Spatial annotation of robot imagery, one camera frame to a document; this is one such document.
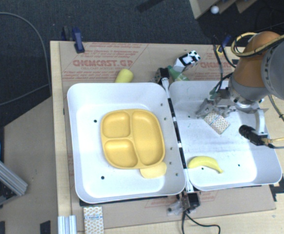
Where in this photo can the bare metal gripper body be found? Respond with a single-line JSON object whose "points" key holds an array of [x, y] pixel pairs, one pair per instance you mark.
{"points": [[229, 101]]}

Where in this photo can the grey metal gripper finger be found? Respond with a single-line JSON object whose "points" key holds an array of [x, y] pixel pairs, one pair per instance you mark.
{"points": [[227, 111], [205, 107]]}

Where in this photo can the white packet with orange pattern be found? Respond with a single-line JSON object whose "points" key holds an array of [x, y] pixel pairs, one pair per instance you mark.
{"points": [[218, 124], [93, 219]]}

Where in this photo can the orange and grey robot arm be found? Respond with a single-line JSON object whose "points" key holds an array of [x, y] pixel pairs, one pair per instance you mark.
{"points": [[251, 64]]}

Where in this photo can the thin black and white rod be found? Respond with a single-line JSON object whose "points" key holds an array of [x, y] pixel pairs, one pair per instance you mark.
{"points": [[175, 121]]}

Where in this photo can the white plastic tray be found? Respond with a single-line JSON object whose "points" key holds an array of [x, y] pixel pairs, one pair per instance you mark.
{"points": [[229, 150], [90, 155]]}

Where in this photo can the green bottle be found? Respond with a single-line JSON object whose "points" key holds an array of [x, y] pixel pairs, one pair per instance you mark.
{"points": [[178, 75]]}

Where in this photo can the black and white carton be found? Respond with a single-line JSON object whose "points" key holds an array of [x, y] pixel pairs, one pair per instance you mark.
{"points": [[184, 61]]}

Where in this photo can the yellow banana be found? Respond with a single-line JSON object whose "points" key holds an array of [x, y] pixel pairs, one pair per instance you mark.
{"points": [[203, 161]]}

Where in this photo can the yellow divided plate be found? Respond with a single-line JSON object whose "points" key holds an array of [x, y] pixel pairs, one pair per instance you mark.
{"points": [[144, 135]]}

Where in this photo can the brown cardboard board red print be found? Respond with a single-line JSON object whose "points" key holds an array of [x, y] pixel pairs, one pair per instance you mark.
{"points": [[144, 57]]}

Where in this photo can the pale yellow flat biscuit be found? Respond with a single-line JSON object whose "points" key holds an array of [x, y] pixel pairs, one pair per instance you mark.
{"points": [[154, 172]]}

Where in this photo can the yellow cylinder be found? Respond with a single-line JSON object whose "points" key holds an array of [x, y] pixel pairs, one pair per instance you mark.
{"points": [[124, 76]]}

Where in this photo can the small white ball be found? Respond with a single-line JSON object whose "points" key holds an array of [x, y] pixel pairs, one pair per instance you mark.
{"points": [[214, 9]]}

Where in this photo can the black cylinder on white bracket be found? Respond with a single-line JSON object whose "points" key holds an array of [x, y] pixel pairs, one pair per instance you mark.
{"points": [[250, 133]]}

